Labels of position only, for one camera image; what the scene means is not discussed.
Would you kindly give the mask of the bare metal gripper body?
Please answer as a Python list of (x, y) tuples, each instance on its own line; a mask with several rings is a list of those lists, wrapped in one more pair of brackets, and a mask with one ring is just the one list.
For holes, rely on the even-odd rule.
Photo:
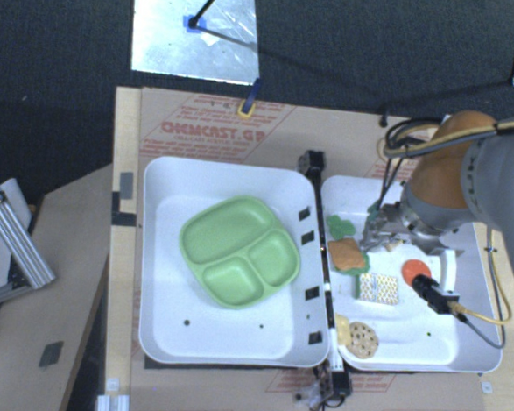
[(426, 255), (437, 256), (448, 249), (441, 238), (467, 222), (467, 213), (467, 209), (424, 204), (415, 209), (408, 202), (375, 202), (372, 226), (375, 235), (390, 233), (390, 242), (384, 248), (402, 241), (415, 245)]

